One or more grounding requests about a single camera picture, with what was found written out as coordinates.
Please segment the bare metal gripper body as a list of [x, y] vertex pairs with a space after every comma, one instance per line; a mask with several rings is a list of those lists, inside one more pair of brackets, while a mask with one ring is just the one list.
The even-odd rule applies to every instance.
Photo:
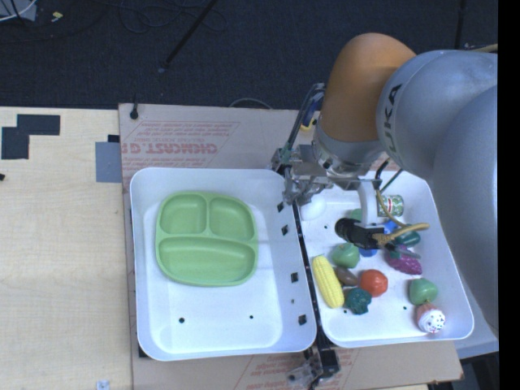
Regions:
[[276, 150], [271, 166], [282, 176], [291, 174], [299, 181], [301, 190], [308, 180], [327, 188], [335, 185], [343, 190], [356, 190], [382, 153], [380, 144], [334, 144], [330, 147], [306, 144]]

